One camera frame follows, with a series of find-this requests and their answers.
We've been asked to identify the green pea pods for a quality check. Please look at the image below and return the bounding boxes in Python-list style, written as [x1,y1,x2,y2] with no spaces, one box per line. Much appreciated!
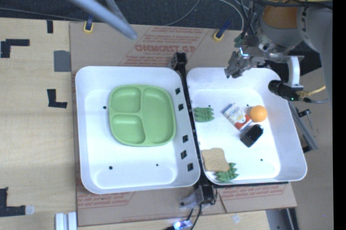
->
[214,162,239,183]
[192,106,215,123]

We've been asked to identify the orange fruit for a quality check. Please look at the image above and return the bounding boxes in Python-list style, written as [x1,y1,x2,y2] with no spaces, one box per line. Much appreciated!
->
[249,104,268,123]

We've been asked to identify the black cylinder on white bracket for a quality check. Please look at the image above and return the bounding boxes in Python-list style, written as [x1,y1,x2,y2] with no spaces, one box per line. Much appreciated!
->
[268,56,305,102]

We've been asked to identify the green divided plate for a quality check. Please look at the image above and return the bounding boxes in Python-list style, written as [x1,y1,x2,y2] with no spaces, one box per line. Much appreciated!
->
[108,84,177,147]

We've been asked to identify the tan bread slice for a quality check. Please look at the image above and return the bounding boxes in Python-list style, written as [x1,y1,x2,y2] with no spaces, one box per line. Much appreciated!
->
[201,147,231,173]

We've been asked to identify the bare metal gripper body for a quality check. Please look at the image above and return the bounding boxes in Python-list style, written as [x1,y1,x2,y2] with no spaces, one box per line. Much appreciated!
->
[239,35,288,68]

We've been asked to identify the black block with wires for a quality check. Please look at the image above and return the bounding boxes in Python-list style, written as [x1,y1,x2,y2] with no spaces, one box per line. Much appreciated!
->
[170,52,188,71]
[199,183,217,205]

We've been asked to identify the white and red carton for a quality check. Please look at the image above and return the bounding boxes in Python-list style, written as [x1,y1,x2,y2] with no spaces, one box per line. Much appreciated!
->
[222,103,253,132]

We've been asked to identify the black rounded box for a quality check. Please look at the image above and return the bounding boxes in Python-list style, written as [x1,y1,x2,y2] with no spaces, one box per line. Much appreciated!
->
[240,123,264,148]

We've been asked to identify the brown cardboard board red print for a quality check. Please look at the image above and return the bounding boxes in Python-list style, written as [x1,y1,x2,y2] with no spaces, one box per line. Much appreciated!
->
[69,22,298,227]

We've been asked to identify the white plastic tray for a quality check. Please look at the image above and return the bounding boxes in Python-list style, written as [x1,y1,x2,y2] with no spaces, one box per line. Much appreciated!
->
[186,67,308,186]
[75,65,202,195]

